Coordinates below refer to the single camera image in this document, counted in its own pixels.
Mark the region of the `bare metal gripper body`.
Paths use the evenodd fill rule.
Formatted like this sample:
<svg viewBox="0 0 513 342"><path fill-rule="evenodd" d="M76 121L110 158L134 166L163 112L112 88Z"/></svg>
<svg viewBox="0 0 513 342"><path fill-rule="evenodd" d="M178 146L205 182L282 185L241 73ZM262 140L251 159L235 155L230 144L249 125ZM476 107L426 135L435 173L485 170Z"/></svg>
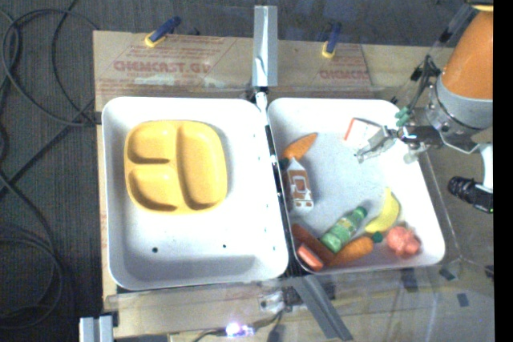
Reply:
<svg viewBox="0 0 513 342"><path fill-rule="evenodd" d="M441 107L403 107L398 112L398 136L418 147L445 145L462 153L477 151L472 138L479 130L464 125Z"/></svg>

